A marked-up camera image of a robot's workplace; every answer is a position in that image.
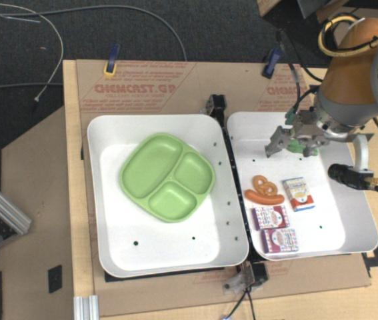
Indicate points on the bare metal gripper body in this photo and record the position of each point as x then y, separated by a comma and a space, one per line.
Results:
308, 128

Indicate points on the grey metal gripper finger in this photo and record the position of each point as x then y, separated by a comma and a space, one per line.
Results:
276, 141
310, 149

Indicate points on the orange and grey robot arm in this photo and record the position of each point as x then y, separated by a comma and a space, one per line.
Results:
348, 78

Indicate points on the green broccoli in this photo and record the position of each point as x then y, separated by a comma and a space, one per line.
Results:
294, 147

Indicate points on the orange pretzel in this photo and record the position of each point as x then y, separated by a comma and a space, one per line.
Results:
264, 185

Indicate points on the white red blue carton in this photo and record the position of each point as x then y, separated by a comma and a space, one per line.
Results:
298, 193

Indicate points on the thin black rod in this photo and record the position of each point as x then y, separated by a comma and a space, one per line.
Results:
237, 178

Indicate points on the orange sausage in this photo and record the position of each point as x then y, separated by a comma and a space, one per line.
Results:
263, 197

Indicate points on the white plastic tray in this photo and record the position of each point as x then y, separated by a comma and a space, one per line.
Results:
342, 212
162, 245

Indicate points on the purple carton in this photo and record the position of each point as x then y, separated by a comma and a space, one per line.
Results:
280, 240
270, 217

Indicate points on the brown cardboard board red print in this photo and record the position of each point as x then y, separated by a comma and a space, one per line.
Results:
175, 88

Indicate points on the green divided plate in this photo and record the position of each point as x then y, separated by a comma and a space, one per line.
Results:
155, 172

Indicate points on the black cylinder on white bracket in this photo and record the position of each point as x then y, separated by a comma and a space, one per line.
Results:
348, 176

